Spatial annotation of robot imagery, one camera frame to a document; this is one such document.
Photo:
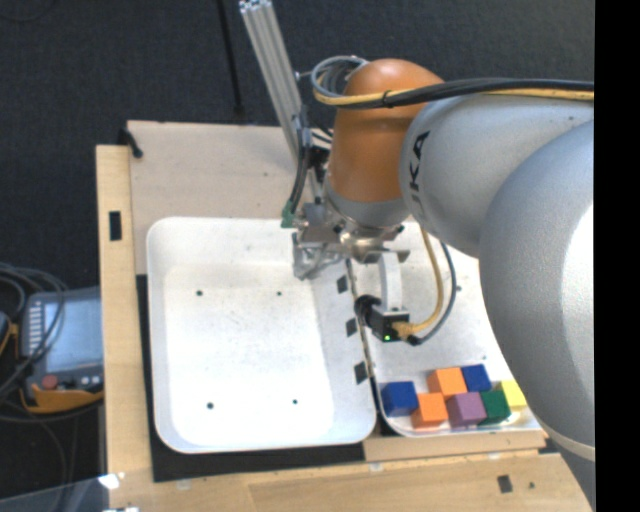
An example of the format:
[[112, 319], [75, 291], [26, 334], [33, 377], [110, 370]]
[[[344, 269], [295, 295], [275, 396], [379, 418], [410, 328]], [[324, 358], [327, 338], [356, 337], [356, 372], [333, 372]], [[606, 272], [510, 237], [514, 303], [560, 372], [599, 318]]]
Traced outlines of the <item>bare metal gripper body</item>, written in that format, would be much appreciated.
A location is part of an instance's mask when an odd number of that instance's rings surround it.
[[360, 263], [375, 262], [384, 244], [403, 230], [402, 223], [368, 226], [340, 213], [331, 203], [304, 203], [293, 217], [293, 246], [342, 250], [345, 258]]

